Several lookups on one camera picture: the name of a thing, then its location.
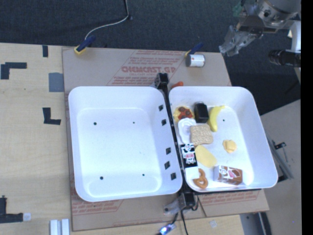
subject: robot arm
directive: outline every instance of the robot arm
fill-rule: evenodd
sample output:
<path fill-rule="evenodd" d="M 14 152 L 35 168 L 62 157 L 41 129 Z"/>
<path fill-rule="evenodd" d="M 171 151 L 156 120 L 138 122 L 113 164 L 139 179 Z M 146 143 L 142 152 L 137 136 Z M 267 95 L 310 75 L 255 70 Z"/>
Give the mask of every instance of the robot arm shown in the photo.
<path fill-rule="evenodd" d="M 238 17 L 239 21 L 237 25 L 229 27 L 224 44 L 219 46 L 223 55 L 238 54 L 242 47 L 261 38 L 264 33 L 276 33 L 279 29 L 291 27 L 297 28 L 292 36 L 294 44 L 301 46 L 301 37 L 294 41 L 294 36 L 298 35 L 299 31 L 301 36 L 301 21 L 292 20 L 301 11 L 301 0 L 255 0 L 254 4 L 245 2 L 246 0 L 242 0 L 234 8 L 234 16 Z M 287 51 L 298 53 L 301 52 L 301 47 Z"/>

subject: pretzel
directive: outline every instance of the pretzel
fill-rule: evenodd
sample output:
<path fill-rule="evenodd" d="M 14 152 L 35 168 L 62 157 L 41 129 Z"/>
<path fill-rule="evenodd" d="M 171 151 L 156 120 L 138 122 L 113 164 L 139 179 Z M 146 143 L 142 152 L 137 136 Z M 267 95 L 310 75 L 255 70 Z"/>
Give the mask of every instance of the pretzel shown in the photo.
<path fill-rule="evenodd" d="M 193 182 L 196 186 L 200 187 L 201 189 L 205 189 L 208 186 L 208 181 L 205 177 L 205 172 L 202 169 L 199 169 L 200 177 L 193 179 Z"/>

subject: cardboard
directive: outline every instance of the cardboard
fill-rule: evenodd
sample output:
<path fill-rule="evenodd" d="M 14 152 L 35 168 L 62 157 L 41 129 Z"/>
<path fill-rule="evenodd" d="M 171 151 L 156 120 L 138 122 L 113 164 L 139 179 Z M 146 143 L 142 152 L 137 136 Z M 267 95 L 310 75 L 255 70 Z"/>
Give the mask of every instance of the cardboard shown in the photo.
<path fill-rule="evenodd" d="M 88 48 L 76 55 L 63 48 L 67 144 L 71 183 L 72 229 L 74 231 L 136 224 L 171 222 L 163 206 L 176 194 L 90 203 L 75 191 L 71 150 L 68 94 L 78 86 L 150 86 L 156 74 L 168 73 L 169 87 L 182 81 L 186 86 L 231 86 L 220 53 L 202 53 L 205 65 L 187 67 L 183 51 Z M 185 213 L 186 219 L 268 210 L 263 190 L 200 195 L 201 208 Z"/>

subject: yellow banana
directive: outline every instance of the yellow banana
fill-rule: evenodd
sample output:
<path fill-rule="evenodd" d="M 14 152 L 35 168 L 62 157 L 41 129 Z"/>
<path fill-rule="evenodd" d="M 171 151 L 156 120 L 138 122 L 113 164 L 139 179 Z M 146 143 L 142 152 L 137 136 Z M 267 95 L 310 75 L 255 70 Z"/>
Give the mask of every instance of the yellow banana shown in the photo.
<path fill-rule="evenodd" d="M 221 109 L 224 109 L 225 106 L 214 106 L 209 112 L 209 120 L 207 121 L 208 125 L 211 127 L 211 131 L 217 131 L 217 116 L 220 113 Z"/>

